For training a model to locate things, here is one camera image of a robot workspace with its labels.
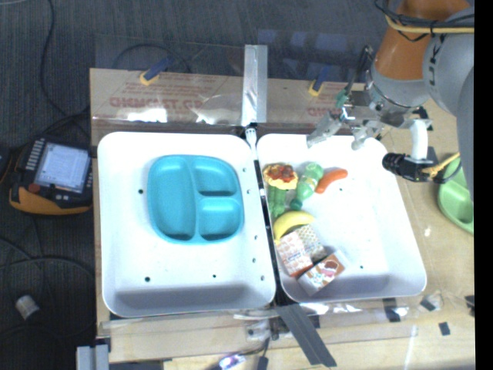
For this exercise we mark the black cylinder on white bracket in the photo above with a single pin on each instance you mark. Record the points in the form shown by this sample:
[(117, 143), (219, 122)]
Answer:
[(419, 142)]

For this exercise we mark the brown cardboard board red print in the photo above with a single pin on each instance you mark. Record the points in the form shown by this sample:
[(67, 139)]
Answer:
[(161, 98)]

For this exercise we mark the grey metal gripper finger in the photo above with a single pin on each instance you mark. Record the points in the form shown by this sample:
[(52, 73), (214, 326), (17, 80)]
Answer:
[(364, 135), (324, 130)]

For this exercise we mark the yellow banana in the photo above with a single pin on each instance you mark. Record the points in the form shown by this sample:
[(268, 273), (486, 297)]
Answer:
[(290, 220)]

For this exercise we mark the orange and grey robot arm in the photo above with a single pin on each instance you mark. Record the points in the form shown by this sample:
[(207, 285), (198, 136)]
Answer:
[(412, 52)]

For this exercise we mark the green plastic bottle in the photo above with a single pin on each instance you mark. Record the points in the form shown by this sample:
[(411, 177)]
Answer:
[(307, 185)]

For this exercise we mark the orange carton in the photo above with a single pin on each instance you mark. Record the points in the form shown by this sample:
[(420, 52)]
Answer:
[(294, 254)]

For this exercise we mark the toy pizza slice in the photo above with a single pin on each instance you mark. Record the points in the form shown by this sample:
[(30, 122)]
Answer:
[(280, 175)]

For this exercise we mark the white green patterned carton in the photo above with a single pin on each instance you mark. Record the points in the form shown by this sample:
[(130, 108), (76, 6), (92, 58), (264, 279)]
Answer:
[(312, 239)]

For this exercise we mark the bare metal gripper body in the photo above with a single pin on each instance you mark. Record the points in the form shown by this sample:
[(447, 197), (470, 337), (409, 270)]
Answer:
[(385, 115)]

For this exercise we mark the orange toy sausage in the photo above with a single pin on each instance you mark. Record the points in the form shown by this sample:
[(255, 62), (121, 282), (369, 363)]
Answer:
[(330, 179)]

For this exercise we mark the green toy vegetable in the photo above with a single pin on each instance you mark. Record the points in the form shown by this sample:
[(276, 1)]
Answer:
[(277, 202)]

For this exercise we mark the blue divided plate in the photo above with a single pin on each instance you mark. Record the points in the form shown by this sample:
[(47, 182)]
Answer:
[(173, 199)]

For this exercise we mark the white plastic tray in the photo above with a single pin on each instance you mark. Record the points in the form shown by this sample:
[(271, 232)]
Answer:
[(366, 237), (181, 272)]

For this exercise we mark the thin black and white rod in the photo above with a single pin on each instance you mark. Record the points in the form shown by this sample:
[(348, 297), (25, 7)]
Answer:
[(257, 168)]

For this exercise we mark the small grey can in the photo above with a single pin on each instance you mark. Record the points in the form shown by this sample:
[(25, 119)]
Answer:
[(27, 307)]

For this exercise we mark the white and brown carton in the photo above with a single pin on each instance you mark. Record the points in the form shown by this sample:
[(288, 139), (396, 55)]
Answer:
[(322, 273)]

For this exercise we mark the green divided plate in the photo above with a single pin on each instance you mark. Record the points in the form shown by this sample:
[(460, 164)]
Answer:
[(454, 202)]

